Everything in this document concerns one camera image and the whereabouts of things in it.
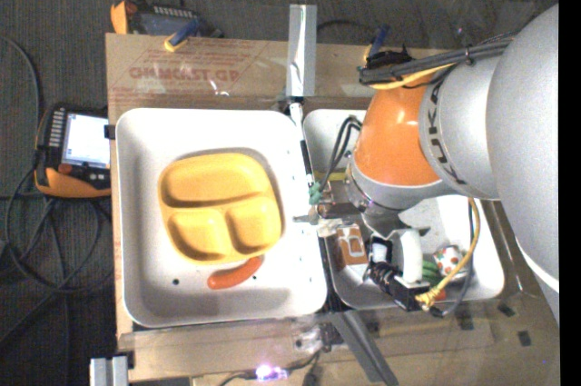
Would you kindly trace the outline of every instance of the orange sausage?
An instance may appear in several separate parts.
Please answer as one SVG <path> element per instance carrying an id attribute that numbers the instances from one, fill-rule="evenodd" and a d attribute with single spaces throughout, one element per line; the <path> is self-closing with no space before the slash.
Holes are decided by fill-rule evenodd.
<path id="1" fill-rule="evenodd" d="M 261 268 L 261 265 L 261 257 L 252 257 L 239 267 L 212 273 L 208 278 L 208 287 L 210 289 L 226 289 L 236 286 L 248 280 Z"/>

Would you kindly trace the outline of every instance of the yellow cable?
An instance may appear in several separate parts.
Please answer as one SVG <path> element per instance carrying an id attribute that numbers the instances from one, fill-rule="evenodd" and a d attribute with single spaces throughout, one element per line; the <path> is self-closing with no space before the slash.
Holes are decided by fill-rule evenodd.
<path id="1" fill-rule="evenodd" d="M 452 66 L 452 65 L 453 65 L 453 63 L 443 64 L 442 66 L 438 66 L 436 68 L 429 68 L 427 70 L 418 71 L 417 73 L 406 74 L 405 76 L 402 76 L 403 79 L 401 81 L 395 81 L 393 83 L 370 84 L 369 87 L 373 87 L 373 89 L 377 89 L 379 91 L 387 91 L 389 89 L 396 89 L 398 87 L 401 87 L 402 85 L 413 83 L 414 81 L 417 81 L 418 79 L 421 79 L 422 77 L 425 77 L 428 74 L 434 74 L 436 71 L 439 71 L 441 69 L 447 68 L 448 66 Z"/>
<path id="2" fill-rule="evenodd" d="M 435 287 L 430 289 L 428 292 L 423 292 L 416 296 L 416 301 L 421 304 L 421 308 L 427 311 L 432 305 L 434 305 L 434 301 L 442 292 L 442 290 L 448 285 L 448 283 L 458 274 L 458 272 L 468 263 L 468 261 L 472 258 L 472 254 L 474 253 L 474 248 L 478 242 L 478 236 L 480 235 L 480 213 L 478 212 L 478 208 L 476 206 L 476 202 L 472 197 L 468 197 L 468 203 L 470 204 L 470 208 L 472 209 L 472 213 L 474 214 L 474 239 L 470 244 L 466 255 L 460 260 L 458 265 L 452 270 L 442 281 L 440 281 Z"/>

